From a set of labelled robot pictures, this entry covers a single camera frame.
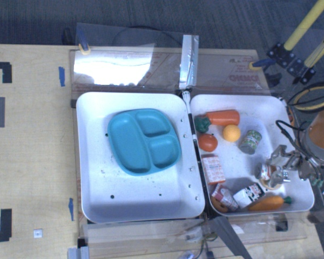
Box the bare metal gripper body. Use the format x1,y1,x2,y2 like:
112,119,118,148
283,150,324,181

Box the red and white can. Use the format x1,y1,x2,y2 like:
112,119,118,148
254,162,278,181

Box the small orange carrot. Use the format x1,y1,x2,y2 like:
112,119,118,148
248,195,293,212

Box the green and white can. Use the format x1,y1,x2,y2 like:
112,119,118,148
238,129,263,155

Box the black and white milk carton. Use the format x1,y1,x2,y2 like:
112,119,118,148
232,183,266,210

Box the white plastic tray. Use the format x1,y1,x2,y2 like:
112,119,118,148
76,91,206,224
190,93,315,217

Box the yellow-orange ball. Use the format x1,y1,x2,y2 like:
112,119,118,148
222,124,242,143

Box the red and white carton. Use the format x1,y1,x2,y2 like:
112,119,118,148
211,183,239,213

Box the orange patterned white carton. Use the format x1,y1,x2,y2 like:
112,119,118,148
201,155,227,186

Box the large orange carrot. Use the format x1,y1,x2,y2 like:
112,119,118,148
194,110,241,134

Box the orange doughnut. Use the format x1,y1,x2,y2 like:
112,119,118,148
211,195,230,214

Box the red tomato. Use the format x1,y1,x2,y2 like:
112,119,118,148
198,133,219,153

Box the blue divided plate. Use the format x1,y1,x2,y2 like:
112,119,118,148
107,108,183,176

